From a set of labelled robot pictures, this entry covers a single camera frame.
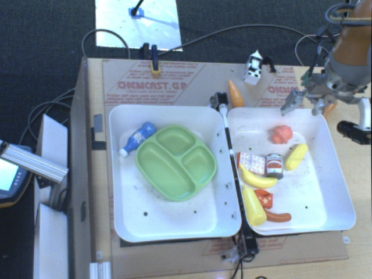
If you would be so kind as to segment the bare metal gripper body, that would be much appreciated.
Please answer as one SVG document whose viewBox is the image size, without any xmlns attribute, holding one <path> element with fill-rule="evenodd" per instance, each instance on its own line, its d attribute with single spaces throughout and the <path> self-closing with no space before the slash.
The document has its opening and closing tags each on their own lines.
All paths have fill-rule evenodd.
<svg viewBox="0 0 372 279">
<path fill-rule="evenodd" d="M 348 84 L 334 74 L 313 73 L 302 76 L 302 86 L 306 88 L 306 97 L 312 103 L 331 104 L 341 101 L 346 104 L 357 104 L 360 97 L 356 94 L 364 93 L 367 85 Z"/>
</svg>

